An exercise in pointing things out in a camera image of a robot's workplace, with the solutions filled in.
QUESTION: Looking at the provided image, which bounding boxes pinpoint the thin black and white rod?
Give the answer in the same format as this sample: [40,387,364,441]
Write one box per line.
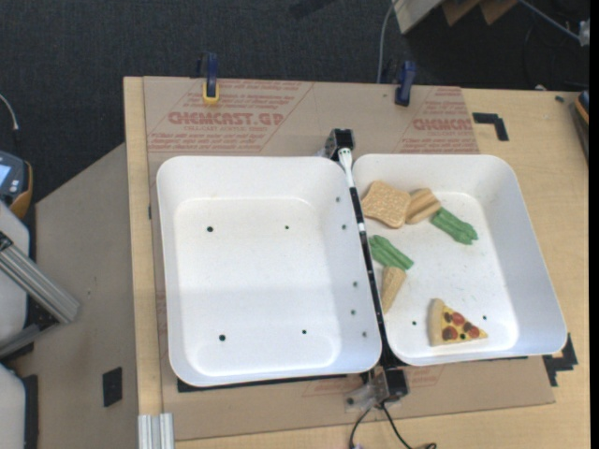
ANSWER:
[337,146,387,345]

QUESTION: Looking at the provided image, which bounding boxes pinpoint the white plastic tray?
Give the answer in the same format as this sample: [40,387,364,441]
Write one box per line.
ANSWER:
[350,152,569,368]
[155,154,383,388]

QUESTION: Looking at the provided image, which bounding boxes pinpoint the tan square bread slice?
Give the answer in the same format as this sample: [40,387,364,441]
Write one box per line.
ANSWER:
[360,180,413,229]

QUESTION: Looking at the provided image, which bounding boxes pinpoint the brown cardboard board red print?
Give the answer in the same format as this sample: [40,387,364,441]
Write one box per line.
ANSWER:
[141,76,558,442]

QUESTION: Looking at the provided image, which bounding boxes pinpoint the green asparagus bunch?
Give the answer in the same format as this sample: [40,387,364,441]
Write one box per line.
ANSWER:
[368,234,416,270]
[430,207,479,246]

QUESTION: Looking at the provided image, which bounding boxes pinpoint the tan ice cream cone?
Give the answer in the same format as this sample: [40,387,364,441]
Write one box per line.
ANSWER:
[380,266,408,315]

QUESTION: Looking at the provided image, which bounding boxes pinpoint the tan ridged biscuit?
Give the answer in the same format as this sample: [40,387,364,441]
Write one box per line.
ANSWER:
[404,187,442,225]

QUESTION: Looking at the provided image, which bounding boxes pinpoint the pepperoni pizza slice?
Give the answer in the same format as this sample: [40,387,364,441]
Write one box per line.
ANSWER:
[428,297,489,348]

